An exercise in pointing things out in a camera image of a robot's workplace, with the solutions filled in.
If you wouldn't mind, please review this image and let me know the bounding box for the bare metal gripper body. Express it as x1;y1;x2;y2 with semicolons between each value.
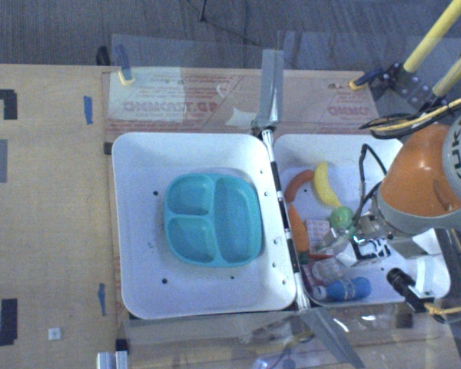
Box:
347;213;393;246

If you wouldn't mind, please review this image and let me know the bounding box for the orange carrot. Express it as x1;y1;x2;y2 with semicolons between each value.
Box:
287;203;311;265

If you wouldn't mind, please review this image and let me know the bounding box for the brown cardboard board red print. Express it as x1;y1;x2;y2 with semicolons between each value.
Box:
101;66;449;347

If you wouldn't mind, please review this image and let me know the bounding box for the white small can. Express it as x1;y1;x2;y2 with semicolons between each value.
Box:
310;257;346;284

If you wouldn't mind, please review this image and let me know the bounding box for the green round toy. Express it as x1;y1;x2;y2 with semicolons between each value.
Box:
328;205;357;233

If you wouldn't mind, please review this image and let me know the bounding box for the black cylinder on white bracket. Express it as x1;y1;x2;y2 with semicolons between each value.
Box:
386;254;443;314

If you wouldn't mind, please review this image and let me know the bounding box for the white carton black print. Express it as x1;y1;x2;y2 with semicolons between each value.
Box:
350;238;393;263

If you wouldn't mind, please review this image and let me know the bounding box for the pink printed packet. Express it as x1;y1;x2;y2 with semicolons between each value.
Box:
304;218;332;246

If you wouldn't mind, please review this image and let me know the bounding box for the yellow banana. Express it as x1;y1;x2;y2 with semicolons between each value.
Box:
313;161;343;209

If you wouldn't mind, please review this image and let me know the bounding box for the blue divided plate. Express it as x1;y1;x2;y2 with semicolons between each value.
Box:
163;172;264;269

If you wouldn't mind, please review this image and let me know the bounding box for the orange sausage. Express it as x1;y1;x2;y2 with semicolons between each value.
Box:
284;168;317;204

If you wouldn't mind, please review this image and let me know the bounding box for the blue bottle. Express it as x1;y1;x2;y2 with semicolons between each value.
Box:
312;276;373;303

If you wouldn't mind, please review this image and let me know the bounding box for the white plastic tray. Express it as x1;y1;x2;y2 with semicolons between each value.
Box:
272;133;453;309
111;131;298;321

